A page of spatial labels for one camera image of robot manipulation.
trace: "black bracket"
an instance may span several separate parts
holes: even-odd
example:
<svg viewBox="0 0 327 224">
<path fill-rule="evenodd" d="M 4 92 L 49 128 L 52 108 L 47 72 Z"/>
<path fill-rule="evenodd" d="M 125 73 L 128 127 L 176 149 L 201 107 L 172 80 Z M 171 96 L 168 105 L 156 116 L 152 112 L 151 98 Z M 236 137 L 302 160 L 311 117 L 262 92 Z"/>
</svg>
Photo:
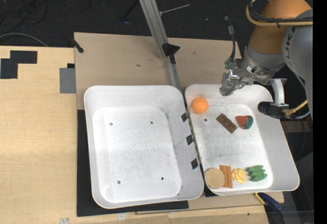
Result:
<svg viewBox="0 0 327 224">
<path fill-rule="evenodd" d="M 168 43 L 164 43 L 162 45 L 162 48 L 163 48 L 163 52 L 165 53 L 165 56 L 170 57 L 170 62 L 172 64 L 176 64 L 174 54 L 180 49 L 180 47 L 175 46 L 175 45 L 171 45 L 171 44 L 168 44 Z"/>
</svg>

